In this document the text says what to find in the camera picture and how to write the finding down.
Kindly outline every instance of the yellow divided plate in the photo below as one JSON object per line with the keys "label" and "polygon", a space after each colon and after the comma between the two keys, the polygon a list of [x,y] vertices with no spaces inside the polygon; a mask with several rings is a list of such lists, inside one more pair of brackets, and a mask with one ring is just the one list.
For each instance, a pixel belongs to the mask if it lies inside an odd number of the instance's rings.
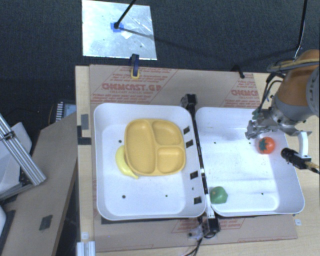
{"label": "yellow divided plate", "polygon": [[132,171],[145,176],[169,175],[186,164],[181,131],[162,119],[136,119],[125,128],[125,159]]}

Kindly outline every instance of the yellow banana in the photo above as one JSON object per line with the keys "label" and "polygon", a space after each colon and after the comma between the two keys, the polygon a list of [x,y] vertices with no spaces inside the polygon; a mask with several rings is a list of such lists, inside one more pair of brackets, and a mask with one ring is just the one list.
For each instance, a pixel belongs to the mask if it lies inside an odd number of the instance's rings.
{"label": "yellow banana", "polygon": [[135,179],[138,179],[139,176],[135,175],[131,168],[127,165],[125,160],[125,146],[120,146],[115,153],[115,162],[119,170],[127,176],[131,176]]}

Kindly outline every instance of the white tray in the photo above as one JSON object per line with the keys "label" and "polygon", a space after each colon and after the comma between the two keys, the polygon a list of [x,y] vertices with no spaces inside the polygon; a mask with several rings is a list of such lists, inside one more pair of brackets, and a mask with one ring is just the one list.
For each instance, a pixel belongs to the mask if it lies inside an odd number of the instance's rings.
{"label": "white tray", "polygon": [[288,147],[285,134],[261,134],[276,146],[271,154],[260,154],[260,138],[245,137],[252,111],[203,107],[196,113],[208,189],[222,186],[228,194],[226,203],[211,206],[225,217],[299,213],[305,200],[297,173],[280,155]]}
{"label": "white tray", "polygon": [[[186,148],[182,171],[165,176],[123,175],[115,155],[124,144],[125,129],[135,119],[152,118],[174,122],[181,130]],[[200,164],[188,111],[179,106],[104,103],[94,111],[97,208],[112,221],[133,219],[191,218],[200,216],[206,207]],[[191,173],[198,176],[191,179]]]}

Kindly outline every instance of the dark floor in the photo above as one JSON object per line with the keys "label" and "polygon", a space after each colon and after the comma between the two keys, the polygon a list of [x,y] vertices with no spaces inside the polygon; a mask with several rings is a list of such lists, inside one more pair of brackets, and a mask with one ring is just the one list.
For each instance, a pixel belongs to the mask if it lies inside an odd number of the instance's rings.
{"label": "dark floor", "polygon": [[[238,64],[244,72],[265,72],[295,55],[304,1],[136,3],[150,6],[158,58],[142,66],[229,71]],[[301,52],[319,49],[319,31],[320,1],[309,0]],[[80,0],[0,1],[0,113],[10,125],[23,122],[35,137],[55,102],[75,99],[75,66],[88,64],[128,60],[82,55]]]}

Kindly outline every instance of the green vegetable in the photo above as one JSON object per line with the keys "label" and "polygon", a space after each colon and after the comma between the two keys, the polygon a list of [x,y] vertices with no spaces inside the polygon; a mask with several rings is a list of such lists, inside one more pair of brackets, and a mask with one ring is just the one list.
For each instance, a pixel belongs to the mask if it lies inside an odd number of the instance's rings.
{"label": "green vegetable", "polygon": [[222,186],[216,186],[210,189],[210,201],[212,204],[224,204],[227,198],[228,194]]}

